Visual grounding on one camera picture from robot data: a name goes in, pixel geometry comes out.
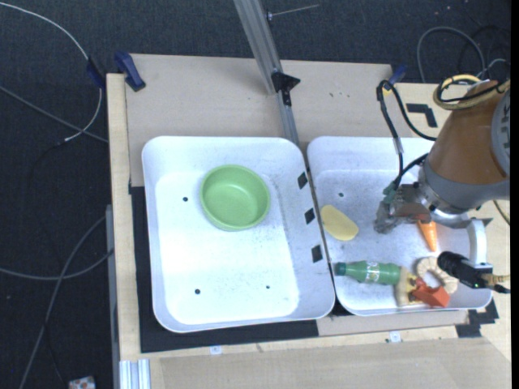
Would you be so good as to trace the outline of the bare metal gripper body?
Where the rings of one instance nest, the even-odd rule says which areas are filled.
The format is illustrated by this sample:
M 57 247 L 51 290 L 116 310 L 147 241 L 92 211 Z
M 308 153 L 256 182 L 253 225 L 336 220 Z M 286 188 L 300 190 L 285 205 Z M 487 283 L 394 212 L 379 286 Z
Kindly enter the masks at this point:
M 402 217 L 401 224 L 436 222 L 451 229 L 464 229 L 470 223 L 467 211 L 458 209 L 439 197 L 423 183 L 388 186 L 380 205 L 388 206 L 388 214 Z

